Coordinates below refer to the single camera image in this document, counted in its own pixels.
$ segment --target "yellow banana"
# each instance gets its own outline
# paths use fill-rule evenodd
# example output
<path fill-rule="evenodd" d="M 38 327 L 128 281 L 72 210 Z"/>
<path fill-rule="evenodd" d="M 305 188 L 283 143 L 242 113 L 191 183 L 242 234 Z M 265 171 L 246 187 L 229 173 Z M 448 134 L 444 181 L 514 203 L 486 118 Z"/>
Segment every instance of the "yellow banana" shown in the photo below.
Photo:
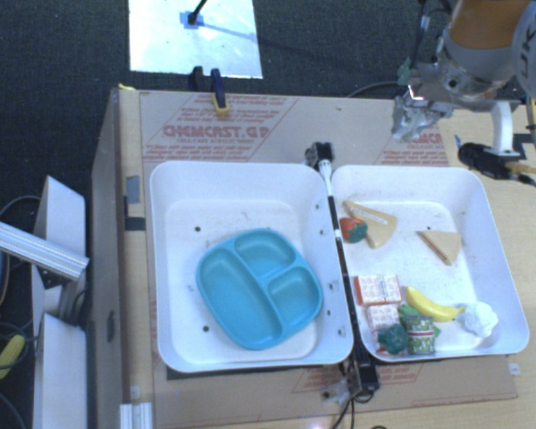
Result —
<path fill-rule="evenodd" d="M 456 315 L 465 311 L 465 307 L 455 308 L 440 305 L 428 299 L 417 288 L 407 286 L 405 289 L 407 303 L 417 310 L 421 315 L 432 316 L 434 321 L 444 323 L 452 321 Z"/>

